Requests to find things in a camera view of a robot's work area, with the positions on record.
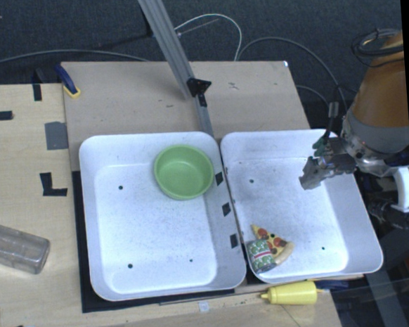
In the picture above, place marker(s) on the toy pizza slice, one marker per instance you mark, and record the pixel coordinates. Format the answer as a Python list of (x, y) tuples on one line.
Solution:
[(279, 246)]

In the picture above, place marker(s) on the white plastic tray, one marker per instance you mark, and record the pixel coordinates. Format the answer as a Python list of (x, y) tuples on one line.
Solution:
[(300, 222), (153, 234)]

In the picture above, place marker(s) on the green and white can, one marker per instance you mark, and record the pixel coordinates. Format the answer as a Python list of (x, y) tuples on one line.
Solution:
[(261, 257)]

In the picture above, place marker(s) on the black cylinder on white bracket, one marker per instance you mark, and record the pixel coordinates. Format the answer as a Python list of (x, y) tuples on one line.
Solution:
[(404, 189)]

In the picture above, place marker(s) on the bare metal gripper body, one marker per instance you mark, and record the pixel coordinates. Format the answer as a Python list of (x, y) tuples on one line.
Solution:
[(341, 159)]

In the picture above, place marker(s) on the clear plastic bottle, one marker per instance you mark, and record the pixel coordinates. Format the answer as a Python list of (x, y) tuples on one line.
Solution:
[(13, 246)]

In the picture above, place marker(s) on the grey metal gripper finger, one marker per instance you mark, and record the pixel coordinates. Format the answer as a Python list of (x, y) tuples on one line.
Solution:
[(312, 165), (310, 182)]

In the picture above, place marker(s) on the green bowl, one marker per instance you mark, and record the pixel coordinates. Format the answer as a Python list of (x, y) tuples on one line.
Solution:
[(184, 173)]

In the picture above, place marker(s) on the pale wood board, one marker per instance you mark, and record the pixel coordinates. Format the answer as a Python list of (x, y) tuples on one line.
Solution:
[(132, 101)]

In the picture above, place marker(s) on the yellow squeeze bottle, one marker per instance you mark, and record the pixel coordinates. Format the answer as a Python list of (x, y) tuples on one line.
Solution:
[(295, 293)]

